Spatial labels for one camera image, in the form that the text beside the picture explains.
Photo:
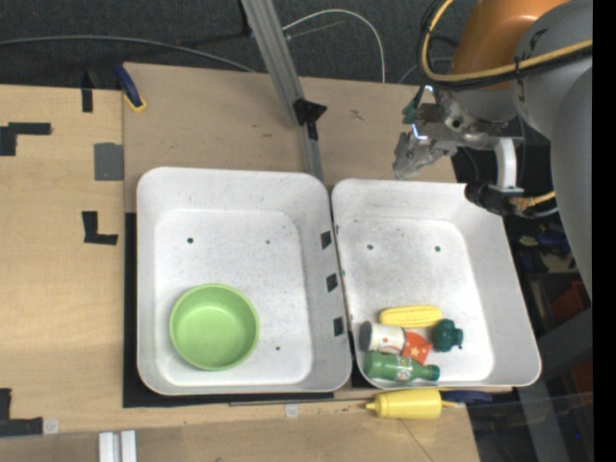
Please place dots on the white can with orange print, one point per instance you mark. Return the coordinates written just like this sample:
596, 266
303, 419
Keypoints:
385, 337

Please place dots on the green bowl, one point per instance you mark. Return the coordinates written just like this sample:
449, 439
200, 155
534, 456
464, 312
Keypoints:
214, 327

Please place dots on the pale wood board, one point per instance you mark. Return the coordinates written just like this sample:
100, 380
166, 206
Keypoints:
216, 118

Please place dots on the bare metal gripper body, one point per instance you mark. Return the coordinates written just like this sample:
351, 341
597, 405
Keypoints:
443, 127

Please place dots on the dark green broccoli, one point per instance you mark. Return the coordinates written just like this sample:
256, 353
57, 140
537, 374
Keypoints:
447, 336

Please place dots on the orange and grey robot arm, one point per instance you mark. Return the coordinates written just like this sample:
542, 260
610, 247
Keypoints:
553, 94

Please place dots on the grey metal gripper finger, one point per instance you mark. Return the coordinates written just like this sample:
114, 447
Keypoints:
404, 159
429, 154

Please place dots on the yellow corn cob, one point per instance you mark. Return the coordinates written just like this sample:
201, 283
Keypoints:
410, 315

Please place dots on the black cylinder on white bracket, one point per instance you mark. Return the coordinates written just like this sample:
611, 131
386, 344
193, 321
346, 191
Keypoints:
506, 164

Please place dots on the green bottle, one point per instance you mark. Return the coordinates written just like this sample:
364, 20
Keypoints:
392, 366

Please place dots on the orange packet with yellow star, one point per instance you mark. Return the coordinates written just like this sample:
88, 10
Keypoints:
418, 349

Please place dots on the white plastic tray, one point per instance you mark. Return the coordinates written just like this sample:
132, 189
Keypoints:
409, 267
231, 238

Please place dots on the yellow squeeze bottle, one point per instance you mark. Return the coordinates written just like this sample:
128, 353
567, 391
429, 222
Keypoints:
409, 403

